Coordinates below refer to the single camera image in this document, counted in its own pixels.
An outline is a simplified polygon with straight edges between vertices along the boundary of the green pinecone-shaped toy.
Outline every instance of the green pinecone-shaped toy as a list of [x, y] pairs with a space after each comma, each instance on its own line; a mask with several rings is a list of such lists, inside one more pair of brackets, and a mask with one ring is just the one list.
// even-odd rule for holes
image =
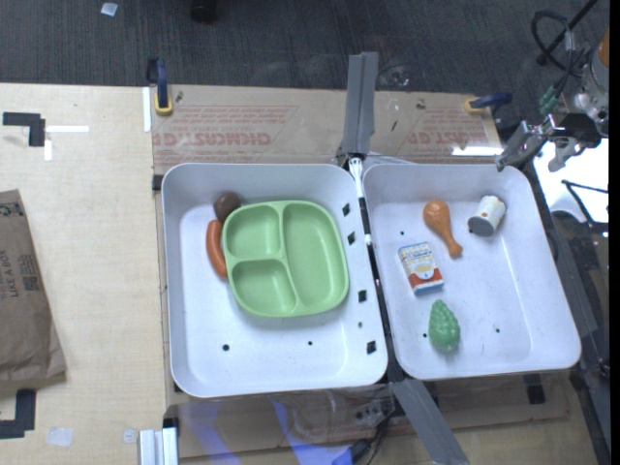
[[456, 348], [461, 337], [458, 320], [441, 299], [435, 300], [430, 310], [428, 336], [435, 347], [445, 352]]

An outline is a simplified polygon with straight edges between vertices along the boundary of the orange sausage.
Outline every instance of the orange sausage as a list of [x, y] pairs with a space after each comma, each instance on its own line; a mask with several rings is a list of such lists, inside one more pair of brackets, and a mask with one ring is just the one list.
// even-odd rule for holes
[[206, 228], [206, 255], [215, 269], [215, 273], [223, 279], [228, 278], [226, 260], [222, 251], [222, 223], [217, 219], [209, 222]]

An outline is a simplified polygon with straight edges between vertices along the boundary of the green divided plate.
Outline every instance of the green divided plate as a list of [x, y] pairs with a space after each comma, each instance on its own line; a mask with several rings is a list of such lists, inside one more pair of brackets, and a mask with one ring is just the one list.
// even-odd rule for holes
[[252, 314], [318, 314], [349, 290], [336, 224], [310, 201], [241, 206], [224, 223], [222, 247], [234, 298]]

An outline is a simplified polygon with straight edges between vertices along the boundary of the white can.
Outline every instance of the white can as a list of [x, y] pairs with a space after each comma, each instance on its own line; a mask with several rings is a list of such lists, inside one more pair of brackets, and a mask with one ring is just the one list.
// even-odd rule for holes
[[506, 204], [498, 197], [487, 195], [482, 197], [467, 224], [470, 232], [478, 236], [491, 236], [500, 225], [506, 213]]

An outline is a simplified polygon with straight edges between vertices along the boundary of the brown paper bag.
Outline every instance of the brown paper bag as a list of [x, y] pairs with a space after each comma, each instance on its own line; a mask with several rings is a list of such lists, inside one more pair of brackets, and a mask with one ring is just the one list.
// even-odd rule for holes
[[19, 191], [0, 193], [0, 381], [66, 368]]

